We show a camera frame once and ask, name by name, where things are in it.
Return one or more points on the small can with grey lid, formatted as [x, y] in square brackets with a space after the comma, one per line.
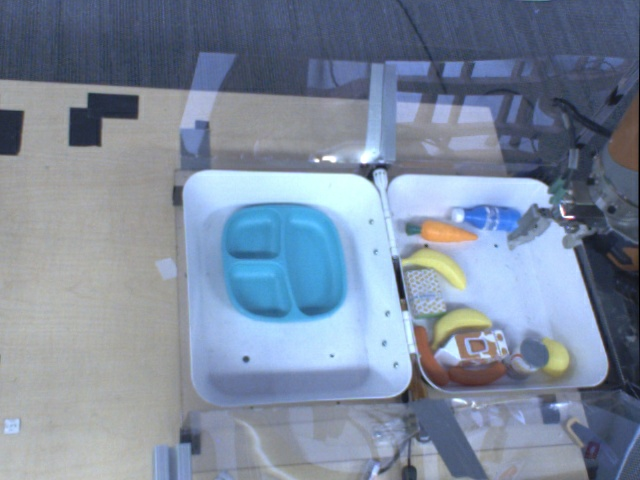
[530, 355]

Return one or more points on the orange sausage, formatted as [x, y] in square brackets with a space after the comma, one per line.
[427, 355]
[475, 375]

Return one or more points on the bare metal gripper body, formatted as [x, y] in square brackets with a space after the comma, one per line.
[582, 213]

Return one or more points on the short yellow banana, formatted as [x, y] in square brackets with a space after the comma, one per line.
[557, 360]

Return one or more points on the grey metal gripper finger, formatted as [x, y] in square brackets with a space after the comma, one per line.
[529, 227]
[575, 237]

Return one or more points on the blue and white bottle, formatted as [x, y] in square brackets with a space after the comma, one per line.
[487, 217]

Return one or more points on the orange carrot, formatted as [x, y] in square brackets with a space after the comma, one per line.
[445, 231]

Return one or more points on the orange and white carton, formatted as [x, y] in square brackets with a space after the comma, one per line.
[475, 348]

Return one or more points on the white carton with orange dots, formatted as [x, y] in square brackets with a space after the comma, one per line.
[425, 293]

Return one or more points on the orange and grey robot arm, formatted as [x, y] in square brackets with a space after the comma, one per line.
[625, 138]

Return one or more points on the blue divided plate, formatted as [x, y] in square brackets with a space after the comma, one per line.
[305, 263]

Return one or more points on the thin black and white rod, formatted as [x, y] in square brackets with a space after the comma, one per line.
[386, 208]

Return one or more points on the white plastic tray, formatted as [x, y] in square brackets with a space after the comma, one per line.
[530, 293]
[295, 358]

